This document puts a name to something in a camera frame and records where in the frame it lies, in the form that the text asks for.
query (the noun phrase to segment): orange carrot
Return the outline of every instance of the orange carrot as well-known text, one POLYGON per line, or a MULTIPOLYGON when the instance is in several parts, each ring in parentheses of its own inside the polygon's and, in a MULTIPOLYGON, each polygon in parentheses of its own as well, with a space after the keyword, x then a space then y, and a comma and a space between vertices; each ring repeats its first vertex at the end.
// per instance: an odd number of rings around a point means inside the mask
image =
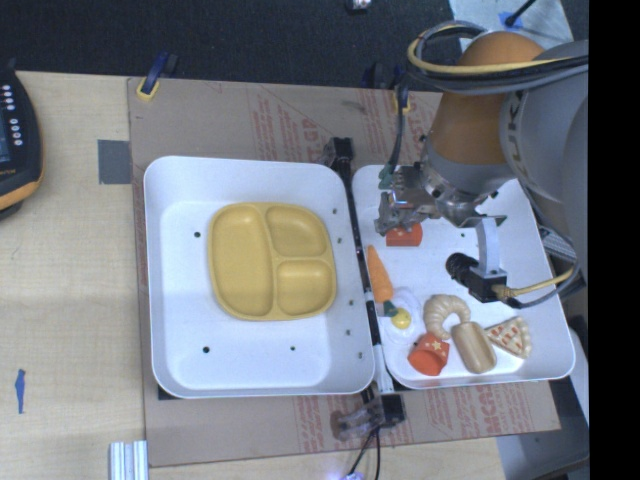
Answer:
POLYGON ((386 302, 393 297, 393 286, 387 269, 384 267, 378 251, 373 245, 367 247, 367 267, 369 270, 369 280, 371 281, 371 291, 373 300, 376 302, 386 302))

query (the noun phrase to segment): wooden surface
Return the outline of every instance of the wooden surface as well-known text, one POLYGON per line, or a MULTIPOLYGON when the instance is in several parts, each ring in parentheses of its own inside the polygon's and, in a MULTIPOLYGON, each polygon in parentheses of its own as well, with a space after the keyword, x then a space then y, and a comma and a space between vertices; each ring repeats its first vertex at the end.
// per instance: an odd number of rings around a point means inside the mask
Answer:
MULTIPOLYGON (((129 139, 126 78, 18 76, 40 122, 46 174, 18 213, 0 221, 0 478, 108 479, 109 444, 145 438, 131 186, 98 178, 98 141, 129 139)), ((149 478, 338 480, 356 456, 152 469, 149 478)), ((375 449, 358 470, 373 478, 375 449)), ((504 473, 495 439, 479 439, 383 448, 380 478, 504 473)))

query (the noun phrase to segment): white tray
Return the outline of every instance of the white tray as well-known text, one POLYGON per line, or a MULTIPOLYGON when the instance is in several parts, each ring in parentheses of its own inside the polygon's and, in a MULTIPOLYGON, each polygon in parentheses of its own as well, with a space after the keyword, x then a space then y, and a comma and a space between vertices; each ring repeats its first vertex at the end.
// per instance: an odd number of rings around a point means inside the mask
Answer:
MULTIPOLYGON (((445 262, 455 252, 478 259, 475 229, 458 229, 444 218, 426 220, 422 223, 424 236, 419 247, 386 247, 384 237, 374 228, 380 203, 381 191, 377 186, 381 169, 381 165, 366 166, 354 176, 353 192, 362 243, 365 249, 369 244, 376 247, 396 292, 404 297, 403 292, 408 289, 415 296, 417 303, 414 306, 417 307, 414 307, 413 313, 418 318, 417 322, 416 318, 413 320, 416 326, 404 335, 395 330, 389 318, 378 318, 384 358, 391 375, 412 389, 548 380, 568 375, 573 369, 575 353, 557 296, 523 310, 512 309, 501 302, 483 304, 447 273, 445 262), (462 298, 471 309, 471 320, 482 327, 513 316, 522 316, 529 325, 533 347, 531 355, 527 359, 520 359, 495 348, 498 360, 495 368, 484 374, 474 374, 464 367, 453 341, 449 340, 449 361, 440 375, 429 377, 419 373, 409 364, 407 357, 413 343, 425 332, 423 304, 436 294, 462 298)), ((479 212, 507 216, 498 227, 498 236, 500 266, 507 271, 508 286, 520 288, 553 277, 531 207, 516 181, 502 187, 498 197, 485 202, 479 212)), ((545 293, 539 290, 518 298, 526 302, 545 293)), ((458 317, 451 315, 445 320, 444 328, 450 330, 457 323, 458 317)))
POLYGON ((181 398, 349 394, 373 378, 374 358, 345 190, 318 164, 163 157, 144 176, 152 365, 181 398), (325 223, 336 297, 291 321, 237 319, 217 303, 207 227, 238 202, 297 204, 325 223))

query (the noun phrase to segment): black floor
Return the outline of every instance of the black floor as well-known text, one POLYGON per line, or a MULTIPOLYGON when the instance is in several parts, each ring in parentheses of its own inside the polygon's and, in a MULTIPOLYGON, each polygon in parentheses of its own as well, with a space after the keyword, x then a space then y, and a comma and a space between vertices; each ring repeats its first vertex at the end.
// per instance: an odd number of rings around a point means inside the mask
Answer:
MULTIPOLYGON (((574 39, 587 39, 589 0, 561 2, 574 39)), ((452 17, 448 0, 373 0, 355 15, 344 0, 0 0, 0 62, 144 75, 166 50, 178 78, 351 87, 452 17)))

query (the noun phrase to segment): cardboard sheet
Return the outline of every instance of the cardboard sheet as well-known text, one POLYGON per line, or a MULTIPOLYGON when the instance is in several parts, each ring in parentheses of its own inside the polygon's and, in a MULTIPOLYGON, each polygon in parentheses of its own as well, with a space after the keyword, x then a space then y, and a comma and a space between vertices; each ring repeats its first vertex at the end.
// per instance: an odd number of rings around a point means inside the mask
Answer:
MULTIPOLYGON (((361 407, 359 395, 181 400, 159 390, 150 356, 142 179, 146 167, 165 155, 315 162, 332 137, 353 139, 354 171, 384 163, 395 139, 391 93, 162 79, 145 102, 135 94, 139 82, 129 80, 128 102, 150 465, 359 448, 361 439, 340 441, 330 424, 332 415, 361 407)), ((400 163, 419 158, 420 136, 439 100, 436 93, 411 94, 400 163)), ((560 428, 547 382, 403 391, 401 397, 407 419, 381 436, 382 446, 560 428)))

